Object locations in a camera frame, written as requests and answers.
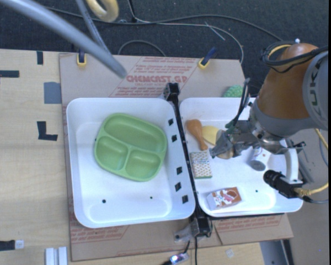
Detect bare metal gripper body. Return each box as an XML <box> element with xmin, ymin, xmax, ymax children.
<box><xmin>225</xmin><ymin>119</ymin><xmax>287</xmax><ymax>156</ymax></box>

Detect yellow toy cheese wedge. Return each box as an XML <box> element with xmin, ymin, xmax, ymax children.
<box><xmin>201</xmin><ymin>125</ymin><xmax>222</xmax><ymax>146</ymax></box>

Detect small grey can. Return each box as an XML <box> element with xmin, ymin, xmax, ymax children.
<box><xmin>249</xmin><ymin>147</ymin><xmax>266</xmax><ymax>172</ymax></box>

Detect white plastic tray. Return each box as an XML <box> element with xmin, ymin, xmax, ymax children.
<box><xmin>66</xmin><ymin>97</ymin><xmax>196</xmax><ymax>229</ymax></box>
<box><xmin>179</xmin><ymin>97</ymin><xmax>305</xmax><ymax>218</ymax></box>

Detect brown toy chicken drumstick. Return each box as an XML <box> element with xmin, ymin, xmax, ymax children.
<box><xmin>185</xmin><ymin>119</ymin><xmax>209</xmax><ymax>152</ymax></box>

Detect thin black rod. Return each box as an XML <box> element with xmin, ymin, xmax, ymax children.
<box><xmin>170</xmin><ymin>94</ymin><xmax>208</xmax><ymax>227</ymax></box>

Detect green bumpy toy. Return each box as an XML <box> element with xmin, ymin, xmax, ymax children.
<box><xmin>223</xmin><ymin>84</ymin><xmax>244</xmax><ymax>98</ymax></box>

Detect orange and white carton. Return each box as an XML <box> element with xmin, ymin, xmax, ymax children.
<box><xmin>206</xmin><ymin>186</ymin><xmax>244</xmax><ymax>211</ymax></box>

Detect green divided plate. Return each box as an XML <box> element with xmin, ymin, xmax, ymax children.
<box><xmin>93</xmin><ymin>112</ymin><xmax>168</xmax><ymax>183</ymax></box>

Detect brown cardboard board red print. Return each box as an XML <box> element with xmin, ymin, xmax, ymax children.
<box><xmin>59</xmin><ymin>53</ymin><xmax>295</xmax><ymax>262</ymax></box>

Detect black cylinder on white bracket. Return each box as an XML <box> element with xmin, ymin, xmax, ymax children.
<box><xmin>263</xmin><ymin>140</ymin><xmax>305</xmax><ymax>199</ymax></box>

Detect black block with thin wires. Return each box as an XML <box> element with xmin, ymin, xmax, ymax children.
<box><xmin>189</xmin><ymin>216</ymin><xmax>213</xmax><ymax>238</ymax></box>
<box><xmin>163</xmin><ymin>82</ymin><xmax>181</xmax><ymax>102</ymax></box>

